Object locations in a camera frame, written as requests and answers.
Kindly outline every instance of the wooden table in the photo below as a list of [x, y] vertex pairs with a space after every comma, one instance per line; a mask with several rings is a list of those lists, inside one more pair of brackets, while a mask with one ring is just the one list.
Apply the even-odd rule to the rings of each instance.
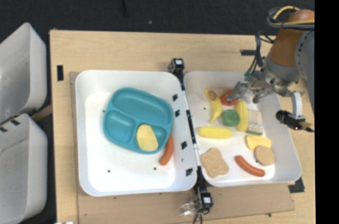
[[[263, 43], [262, 55], [270, 44]], [[253, 57], [251, 35], [175, 34], [146, 32], [50, 31], [52, 117], [55, 150], [57, 221], [87, 223], [192, 223], [178, 206], [193, 191], [95, 198], [77, 183], [70, 73], [88, 69], [164, 71], [172, 58], [183, 58], [185, 71], [245, 72]], [[291, 89], [306, 91], [300, 81]], [[307, 92], [303, 114], [314, 122]], [[292, 110], [290, 98], [281, 98]], [[290, 194], [286, 183], [209, 187], [215, 206], [204, 223], [315, 223], [315, 136], [291, 131], [301, 162], [305, 192]]]

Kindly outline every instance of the yellow toy food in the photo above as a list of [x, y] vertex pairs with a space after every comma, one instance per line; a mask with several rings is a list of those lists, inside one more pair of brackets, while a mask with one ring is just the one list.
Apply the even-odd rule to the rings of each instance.
[[230, 138], [233, 135], [231, 129], [218, 126], [202, 126], [199, 127], [198, 133], [202, 137], [225, 139]]
[[159, 147], [157, 137], [151, 126], [142, 124], [137, 130], [137, 142], [141, 150], [154, 151]]
[[212, 116], [211, 119], [209, 120], [209, 123], [213, 124], [217, 118], [219, 118], [222, 114], [222, 103], [221, 99], [218, 97], [217, 93], [214, 91], [210, 91], [206, 89], [205, 95], [210, 101], [212, 105]]
[[235, 111], [237, 111], [240, 118], [237, 130], [245, 132], [248, 128], [248, 109], [246, 102], [244, 100], [240, 100], [235, 106]]
[[264, 136], [257, 136], [257, 135], [246, 135], [246, 143], [248, 148], [251, 151], [254, 151], [257, 146], [265, 146], [271, 147], [271, 140]]

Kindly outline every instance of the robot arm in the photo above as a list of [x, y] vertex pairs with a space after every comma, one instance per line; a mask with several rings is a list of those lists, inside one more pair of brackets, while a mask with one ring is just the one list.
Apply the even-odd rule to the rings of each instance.
[[[277, 20], [282, 13], [289, 13], [285, 22]], [[255, 35], [255, 52], [242, 51], [243, 55], [254, 55], [254, 60], [245, 73], [246, 82], [238, 82], [227, 100], [231, 102], [242, 97], [248, 89], [254, 94], [254, 103], [272, 93], [291, 97], [293, 112], [279, 111], [276, 118], [292, 129], [313, 131], [302, 116], [303, 92], [292, 92], [288, 87], [300, 78], [305, 79], [314, 113], [314, 19], [315, 13], [311, 10], [300, 10], [292, 6], [271, 9], [267, 22], [272, 27], [280, 28], [276, 38], [272, 40], [266, 36], [264, 39], [258, 32]], [[264, 59], [260, 54], [261, 41], [272, 44]]]

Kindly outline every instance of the white bin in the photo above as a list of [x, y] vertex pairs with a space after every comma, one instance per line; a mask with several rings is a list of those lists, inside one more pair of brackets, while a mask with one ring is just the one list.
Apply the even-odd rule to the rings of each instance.
[[46, 204], [47, 136], [28, 115], [46, 100], [46, 62], [29, 23], [0, 44], [0, 224], [20, 223]]

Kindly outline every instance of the toy bread slice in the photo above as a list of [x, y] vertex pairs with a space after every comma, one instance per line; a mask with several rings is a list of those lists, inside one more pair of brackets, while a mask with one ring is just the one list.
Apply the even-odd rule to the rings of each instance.
[[211, 148], [208, 152], [200, 156], [201, 162], [211, 178], [226, 174], [229, 167], [221, 156], [218, 148]]

